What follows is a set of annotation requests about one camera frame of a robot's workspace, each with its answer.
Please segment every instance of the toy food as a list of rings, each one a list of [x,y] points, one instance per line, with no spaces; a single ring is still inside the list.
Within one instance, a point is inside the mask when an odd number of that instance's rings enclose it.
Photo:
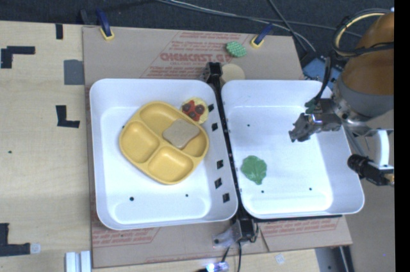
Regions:
[[[199,134],[199,128],[183,119],[178,119],[162,132],[162,136],[175,147],[182,149]]]
[[[208,105],[200,98],[194,97],[183,102],[181,111],[200,124],[208,119]]]
[[[260,185],[267,176],[267,164],[256,156],[248,156],[243,160],[241,171],[246,178]]]

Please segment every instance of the toy bread slice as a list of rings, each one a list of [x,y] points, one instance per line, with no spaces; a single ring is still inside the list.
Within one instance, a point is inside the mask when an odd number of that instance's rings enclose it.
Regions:
[[[178,119],[168,129],[162,132],[162,136],[171,145],[178,149],[184,148],[188,142],[199,134],[199,128],[183,119]]]

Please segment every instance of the wooden table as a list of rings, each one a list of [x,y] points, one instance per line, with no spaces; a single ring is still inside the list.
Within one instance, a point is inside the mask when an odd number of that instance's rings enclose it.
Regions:
[[[83,60],[80,25],[0,22],[0,48],[35,46],[0,70],[0,223],[10,244],[39,243],[39,254],[0,257],[0,271],[64,271],[66,252],[91,250],[83,85],[65,85],[63,62]],[[78,128],[57,127],[56,106]],[[238,257],[229,257],[236,270]],[[206,260],[105,271],[195,271]],[[317,272],[315,250],[244,255],[241,271]]]

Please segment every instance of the green toy vegetable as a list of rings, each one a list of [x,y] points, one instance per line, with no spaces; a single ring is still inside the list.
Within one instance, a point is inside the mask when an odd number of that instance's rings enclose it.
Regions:
[[[267,164],[256,156],[248,156],[243,160],[241,171],[249,180],[260,185],[267,176]]]

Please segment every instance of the blue clamp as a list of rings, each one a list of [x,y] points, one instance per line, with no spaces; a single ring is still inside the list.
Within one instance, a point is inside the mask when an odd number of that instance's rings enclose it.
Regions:
[[[114,32],[110,28],[110,23],[108,23],[108,19],[105,13],[101,9],[97,8],[95,10],[95,14],[97,15],[98,21],[101,25],[100,31],[104,39],[106,41],[114,39]]]
[[[259,35],[256,35],[250,41],[250,45],[252,46],[252,48],[258,49],[259,47],[261,47],[264,41],[263,38],[266,37],[273,28],[274,28],[273,24],[268,24],[267,26],[265,26],[262,32]]]

